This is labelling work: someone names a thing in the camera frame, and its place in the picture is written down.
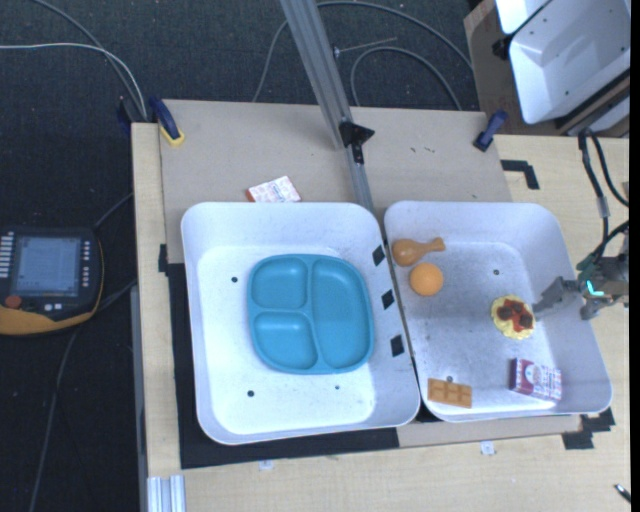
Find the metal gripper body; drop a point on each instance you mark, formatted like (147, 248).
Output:
(616, 277)

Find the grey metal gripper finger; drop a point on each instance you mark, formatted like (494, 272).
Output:
(591, 306)
(554, 295)

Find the yellow toy spaghetti with meatballs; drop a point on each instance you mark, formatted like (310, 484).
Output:
(512, 320)

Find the red and white carton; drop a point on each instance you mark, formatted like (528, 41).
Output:
(536, 379)

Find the white plastic tray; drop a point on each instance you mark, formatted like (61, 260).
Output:
(465, 335)
(225, 350)

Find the orange ball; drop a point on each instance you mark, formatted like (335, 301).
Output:
(426, 279)

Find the orange toy biscuit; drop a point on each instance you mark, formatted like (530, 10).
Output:
(449, 393)

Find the orange toy chicken drumstick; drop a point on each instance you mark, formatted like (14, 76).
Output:
(406, 251)

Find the blue divided plate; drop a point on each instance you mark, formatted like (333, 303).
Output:
(340, 310)

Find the white and orange packet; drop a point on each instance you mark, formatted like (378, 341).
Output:
(275, 190)

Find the brown cardboard board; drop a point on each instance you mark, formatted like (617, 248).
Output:
(280, 150)

